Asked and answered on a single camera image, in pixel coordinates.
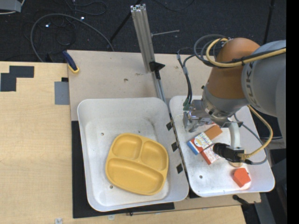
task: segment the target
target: yellow plate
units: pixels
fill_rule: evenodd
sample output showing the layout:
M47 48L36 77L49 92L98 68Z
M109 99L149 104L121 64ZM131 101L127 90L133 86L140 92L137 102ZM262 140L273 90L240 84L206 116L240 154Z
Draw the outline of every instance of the yellow plate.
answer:
M115 138L106 161L106 176L115 186L141 195L154 195L164 186L169 157L160 143L123 133Z

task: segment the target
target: red object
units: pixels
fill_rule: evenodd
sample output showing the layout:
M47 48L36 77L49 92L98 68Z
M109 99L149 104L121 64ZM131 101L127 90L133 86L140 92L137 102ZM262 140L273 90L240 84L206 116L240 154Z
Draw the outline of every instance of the red object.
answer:
M233 179L240 188L251 181L245 168L238 168L234 173Z

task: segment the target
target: table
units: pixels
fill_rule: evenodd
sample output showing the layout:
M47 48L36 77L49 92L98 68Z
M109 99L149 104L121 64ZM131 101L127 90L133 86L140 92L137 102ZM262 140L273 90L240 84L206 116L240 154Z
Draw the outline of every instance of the table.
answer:
M141 54L128 53L124 57L124 54L117 52L69 51L69 53L80 67L81 74L84 71L84 64L88 64L89 60L96 61L95 58L99 58L106 65L110 65L113 61L117 66L121 58L127 59L127 63L142 64ZM170 56L166 54L156 55L156 61L160 63L169 58ZM116 223L197 223L198 220L202 223L215 223L221 219L222 223L245 224L240 203L231 196L187 198L175 203L175 210L159 213L139 212L133 216L123 213L112 217L74 219L71 121L76 119L76 112L72 107L75 103L72 98L75 90L80 98L84 95L78 92L78 87L74 85L72 79L75 74L69 73L65 63L0 62L0 73L9 73L10 66L34 66L34 77L18 77L16 91L0 91L0 216L3 223L55 223L56 218L62 218L64 224L98 224L111 223L112 220L109 218L114 218ZM171 61L169 68L174 74L177 72L178 78L184 81L175 61L173 63ZM167 69L161 70L161 77L165 77L165 80L164 74ZM133 72L131 76L121 76L124 74L118 73L119 82L127 85L134 78L145 77L146 74L141 71L142 66L140 70L131 70ZM112 69L111 76L115 77L115 71ZM70 79L70 105L57 105L55 102L55 82L61 82L63 77ZM176 84L178 79L173 77L171 81L170 87ZM169 98L172 93L166 91L166 87L164 86L165 94ZM174 92L177 95L183 95L186 88L176 91ZM107 93L112 94L108 90L99 91L102 96ZM242 194L239 197L249 203L261 201L258 193Z

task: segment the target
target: blue clamp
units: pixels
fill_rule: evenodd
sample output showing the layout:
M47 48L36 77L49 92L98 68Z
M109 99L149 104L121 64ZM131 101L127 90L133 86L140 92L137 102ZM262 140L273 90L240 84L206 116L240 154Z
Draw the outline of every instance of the blue clamp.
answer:
M64 56L66 62L68 63L68 66L70 68L70 70L73 73L78 73L79 72L79 67L75 64L74 60L72 59L72 57L70 56L70 54L68 54L65 50L62 52L62 55Z

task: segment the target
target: black clamp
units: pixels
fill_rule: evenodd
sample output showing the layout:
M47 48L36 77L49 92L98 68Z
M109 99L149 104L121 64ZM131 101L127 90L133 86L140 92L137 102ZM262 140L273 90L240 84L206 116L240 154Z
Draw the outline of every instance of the black clamp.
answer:
M160 77L160 70L164 67L165 65L161 64L161 63L158 63L158 62L150 62L149 63L149 68L150 68L150 71L154 71L155 72L155 75L156 75L156 78L161 80L161 77Z

